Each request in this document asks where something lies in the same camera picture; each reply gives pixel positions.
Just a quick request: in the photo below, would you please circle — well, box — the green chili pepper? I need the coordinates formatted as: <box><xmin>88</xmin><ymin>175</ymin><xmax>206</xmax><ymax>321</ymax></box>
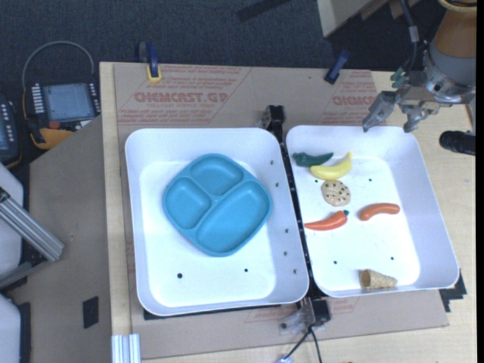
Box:
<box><xmin>291</xmin><ymin>151</ymin><xmax>335</xmax><ymax>167</ymax></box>

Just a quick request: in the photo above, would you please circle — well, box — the tan chocolate chip biscuit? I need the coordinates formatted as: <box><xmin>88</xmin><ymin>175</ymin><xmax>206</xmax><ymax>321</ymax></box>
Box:
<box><xmin>321</xmin><ymin>179</ymin><xmax>352</xmax><ymax>207</ymax></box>

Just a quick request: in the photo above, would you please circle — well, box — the blue divided plate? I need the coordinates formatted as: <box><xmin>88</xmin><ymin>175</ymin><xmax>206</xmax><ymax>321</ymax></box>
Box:
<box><xmin>162</xmin><ymin>153</ymin><xmax>274</xmax><ymax>258</ymax></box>

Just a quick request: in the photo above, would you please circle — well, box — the brown cardboard board red print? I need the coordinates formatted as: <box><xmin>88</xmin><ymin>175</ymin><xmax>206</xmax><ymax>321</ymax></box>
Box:
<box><xmin>112</xmin><ymin>62</ymin><xmax>451</xmax><ymax>360</ymax></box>

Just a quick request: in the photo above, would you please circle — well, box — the orange sausage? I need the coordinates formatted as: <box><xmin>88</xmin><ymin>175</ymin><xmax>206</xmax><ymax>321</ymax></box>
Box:
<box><xmin>358</xmin><ymin>202</ymin><xmax>401</xmax><ymax>222</ymax></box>

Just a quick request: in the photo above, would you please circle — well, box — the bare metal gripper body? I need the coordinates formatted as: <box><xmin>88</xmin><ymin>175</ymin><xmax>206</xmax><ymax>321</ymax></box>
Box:
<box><xmin>393</xmin><ymin>64</ymin><xmax>476</xmax><ymax>113</ymax></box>

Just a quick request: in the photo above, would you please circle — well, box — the orange carrot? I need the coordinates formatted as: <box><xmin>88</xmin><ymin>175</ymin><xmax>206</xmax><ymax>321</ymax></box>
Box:
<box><xmin>303</xmin><ymin>209</ymin><xmax>350</xmax><ymax>231</ymax></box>

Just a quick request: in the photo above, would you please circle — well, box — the thin black rod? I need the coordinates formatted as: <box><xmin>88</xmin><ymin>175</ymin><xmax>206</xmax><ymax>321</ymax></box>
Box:
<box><xmin>275</xmin><ymin>126</ymin><xmax>317</xmax><ymax>303</ymax></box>

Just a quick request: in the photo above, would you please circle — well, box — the yellow banana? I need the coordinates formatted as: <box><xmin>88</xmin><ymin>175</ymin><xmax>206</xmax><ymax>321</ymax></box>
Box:
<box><xmin>309</xmin><ymin>151</ymin><xmax>355</xmax><ymax>180</ymax></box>

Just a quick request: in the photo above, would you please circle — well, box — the white plastic tray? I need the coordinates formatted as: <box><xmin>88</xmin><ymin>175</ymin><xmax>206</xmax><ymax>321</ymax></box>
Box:
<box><xmin>285</xmin><ymin>124</ymin><xmax>461</xmax><ymax>299</ymax></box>
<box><xmin>124</xmin><ymin>127</ymin><xmax>310</xmax><ymax>317</ymax></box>

